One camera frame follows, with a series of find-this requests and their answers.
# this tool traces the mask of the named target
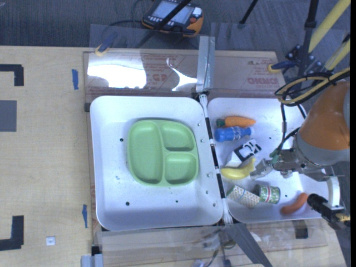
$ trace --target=banana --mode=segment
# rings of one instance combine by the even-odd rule
[[[241,180],[250,175],[250,172],[255,170],[255,163],[256,158],[252,157],[250,162],[242,168],[230,168],[225,167],[221,169],[221,174],[232,180]]]

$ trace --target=green divided plate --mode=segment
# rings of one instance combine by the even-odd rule
[[[194,134],[174,121],[134,123],[128,133],[127,158],[132,176],[146,185],[185,185],[199,169]]]

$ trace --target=green and white can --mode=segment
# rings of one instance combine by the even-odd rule
[[[279,202],[280,199],[279,187],[273,187],[268,185],[256,185],[254,192],[260,197],[261,202],[269,202],[271,204],[277,204]]]

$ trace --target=carrot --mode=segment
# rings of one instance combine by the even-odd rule
[[[220,124],[224,125],[225,127],[249,127],[256,123],[255,120],[252,118],[240,117],[240,116],[228,116],[223,121],[220,120]]]
[[[293,204],[282,207],[280,209],[280,212],[282,214],[288,215],[295,211],[298,211],[305,204],[307,199],[308,199],[308,194],[301,193],[298,196],[298,198],[296,198],[296,201]]]

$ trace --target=wooden table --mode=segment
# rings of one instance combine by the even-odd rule
[[[12,216],[24,216],[24,244],[0,251],[0,266],[79,266],[81,256],[91,253],[84,51],[0,47],[0,64],[24,67],[24,86],[14,86],[12,72],[0,72],[0,100],[17,101],[16,132],[0,132],[0,239],[11,237]],[[72,70],[78,71],[77,90]],[[83,205],[88,207],[87,228]],[[268,252],[267,257],[275,266],[345,266],[335,232],[323,226],[327,246]],[[55,237],[54,245],[46,244],[49,236]]]

